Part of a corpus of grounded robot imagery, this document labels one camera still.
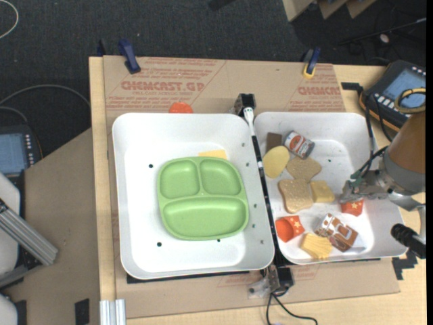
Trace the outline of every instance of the orange object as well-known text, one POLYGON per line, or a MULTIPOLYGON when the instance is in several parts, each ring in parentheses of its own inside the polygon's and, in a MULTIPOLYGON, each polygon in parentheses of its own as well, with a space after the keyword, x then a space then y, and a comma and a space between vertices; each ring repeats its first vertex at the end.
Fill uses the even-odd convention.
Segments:
POLYGON ((364 199, 354 202, 346 202, 341 204, 341 210, 343 213, 348 213, 358 217, 363 212, 364 199))
POLYGON ((277 229, 278 237, 283 242, 288 242, 305 231, 298 215, 290 215, 277 219, 275 222, 275 228, 277 229))
POLYGON ((175 102, 168 110, 169 113, 193 113, 189 104, 185 102, 175 102))

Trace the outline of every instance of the toy can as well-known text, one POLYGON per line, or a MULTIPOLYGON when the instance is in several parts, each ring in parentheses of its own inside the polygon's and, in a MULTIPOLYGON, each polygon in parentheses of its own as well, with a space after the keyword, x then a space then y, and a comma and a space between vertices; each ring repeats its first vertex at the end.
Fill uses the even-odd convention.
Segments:
POLYGON ((288 150, 302 159, 308 158, 313 151, 315 143, 297 133, 296 131, 289 132, 284 145, 288 150))

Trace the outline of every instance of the blue clamp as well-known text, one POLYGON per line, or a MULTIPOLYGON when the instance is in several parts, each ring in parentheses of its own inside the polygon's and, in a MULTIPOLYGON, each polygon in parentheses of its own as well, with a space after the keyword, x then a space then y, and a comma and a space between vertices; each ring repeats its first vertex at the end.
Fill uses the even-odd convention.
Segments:
POLYGON ((134 74, 140 72, 141 68, 137 63, 137 59, 135 59, 135 54, 131 43, 127 39, 121 39, 118 43, 118 48, 120 54, 127 58, 124 64, 127 67, 129 73, 134 74))
POLYGON ((306 79, 311 79, 314 76, 316 70, 316 64, 319 60, 320 48, 314 48, 314 51, 310 49, 305 56, 304 61, 307 62, 302 73, 306 79))

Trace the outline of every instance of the wire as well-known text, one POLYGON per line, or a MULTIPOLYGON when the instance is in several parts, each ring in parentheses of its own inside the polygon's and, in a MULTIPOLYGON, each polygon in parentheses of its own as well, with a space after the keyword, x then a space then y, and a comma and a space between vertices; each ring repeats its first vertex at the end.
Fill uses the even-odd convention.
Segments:
POLYGON ((16 7, 14 5, 12 5, 9 1, 0 0, 0 3, 5 3, 6 5, 9 5, 10 7, 12 7, 12 9, 15 11, 15 15, 16 15, 14 25, 8 31, 6 31, 4 34, 0 35, 0 39, 2 39, 3 37, 10 34, 16 28, 16 26, 18 25, 18 20, 20 19, 20 14, 18 13, 18 10, 16 9, 16 7))
POLYGON ((75 91, 75 90, 73 90, 73 89, 71 89, 69 87, 65 87, 63 85, 55 85, 55 84, 33 85, 32 87, 27 87, 27 88, 18 90, 15 93, 12 93, 11 95, 9 95, 9 96, 5 97, 4 99, 2 99, 0 101, 0 106, 4 105, 4 103, 6 101, 9 101, 10 99, 14 98, 15 96, 17 96, 17 95, 19 95, 21 93, 24 93, 26 91, 30 91, 30 90, 33 90, 33 89, 40 89, 40 88, 58 88, 58 89, 63 89, 63 90, 69 91, 70 93, 73 93, 74 95, 76 95, 80 99, 82 99, 88 105, 88 107, 90 108, 90 102, 83 95, 81 95, 79 92, 77 92, 77 91, 75 91))
POLYGON ((12 112, 12 113, 16 113, 18 116, 21 117, 21 119, 22 119, 24 122, 28 123, 28 119, 27 119, 27 117, 24 116, 24 115, 23 115, 19 110, 16 110, 15 108, 12 108, 12 107, 6 107, 6 106, 0 106, 0 110, 9 111, 9 112, 12 112))
POLYGON ((278 304, 292 317, 294 318, 298 318, 298 319, 303 319, 303 320, 311 320, 313 321, 316 325, 318 325, 318 322, 315 318, 312 317, 306 317, 306 316, 297 316, 296 314, 293 314, 291 311, 289 311, 286 307, 284 307, 283 303, 281 303, 281 301, 278 299, 278 297, 283 296, 286 292, 288 291, 288 289, 286 289, 286 291, 282 294, 282 295, 276 295, 274 292, 271 292, 271 294, 269 294, 269 300, 268 300, 268 305, 266 307, 266 321, 268 325, 272 325, 270 319, 269 319, 269 308, 271 306, 271 301, 272 298, 274 298, 278 304))

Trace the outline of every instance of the white tray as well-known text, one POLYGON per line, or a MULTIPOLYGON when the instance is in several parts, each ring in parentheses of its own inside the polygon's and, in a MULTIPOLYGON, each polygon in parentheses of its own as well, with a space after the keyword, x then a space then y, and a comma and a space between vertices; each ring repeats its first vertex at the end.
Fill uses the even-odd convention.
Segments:
MULTIPOLYGON (((331 203, 315 203, 309 209, 297 212, 305 232, 313 232, 326 213, 337 218, 358 231, 364 249, 352 248, 342 253, 332 249, 329 259, 318 261, 300 248, 301 236, 287 243, 278 239, 279 249, 286 259, 296 264, 318 262, 375 259, 394 257, 406 252, 406 247, 398 243, 390 234, 396 223, 403 223, 399 208, 389 200, 365 200, 363 213, 358 217, 342 213, 338 199, 350 175, 359 169, 369 158, 369 137, 365 119, 355 113, 312 113, 312 112, 265 112, 259 114, 254 122, 262 156, 266 152, 267 134, 279 133, 283 138, 295 130, 315 142, 310 157, 322 166, 321 172, 312 180, 324 180, 336 195, 331 203)), ((377 160, 371 169, 377 169, 377 160)), ((283 198, 277 184, 281 179, 293 179, 284 170, 275 179, 266 176, 269 199, 274 220, 290 215, 283 205, 283 198)))
POLYGON ((120 256, 138 279, 250 271, 268 266, 274 245, 254 147, 246 122, 234 114, 126 113, 113 128, 120 256), (174 158, 224 149, 247 192, 249 222, 221 240, 171 236, 158 208, 160 167, 174 158))

